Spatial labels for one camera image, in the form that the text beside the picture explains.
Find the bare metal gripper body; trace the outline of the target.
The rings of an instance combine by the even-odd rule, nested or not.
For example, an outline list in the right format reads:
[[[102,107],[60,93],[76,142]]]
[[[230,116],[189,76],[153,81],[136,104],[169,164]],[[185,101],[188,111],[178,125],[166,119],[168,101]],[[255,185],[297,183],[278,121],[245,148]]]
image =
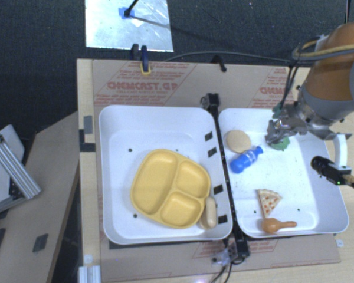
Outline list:
[[[284,106],[276,120],[270,120],[268,131],[275,131],[276,139],[311,133],[321,140],[331,140],[335,133],[330,126],[342,119],[339,102],[295,102]]]

